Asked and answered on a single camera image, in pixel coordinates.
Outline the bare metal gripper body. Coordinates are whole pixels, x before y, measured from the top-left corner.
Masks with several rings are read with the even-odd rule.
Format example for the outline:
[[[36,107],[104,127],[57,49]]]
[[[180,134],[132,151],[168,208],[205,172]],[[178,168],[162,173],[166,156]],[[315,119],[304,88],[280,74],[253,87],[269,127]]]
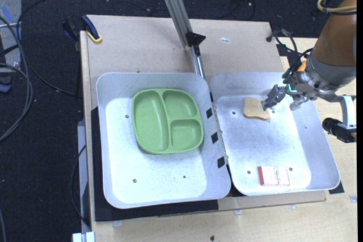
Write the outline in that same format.
[[[286,78],[286,93],[295,103],[303,103],[318,98],[328,102],[337,102],[335,93],[344,85],[344,77],[333,73],[324,79],[316,71],[295,71]]]

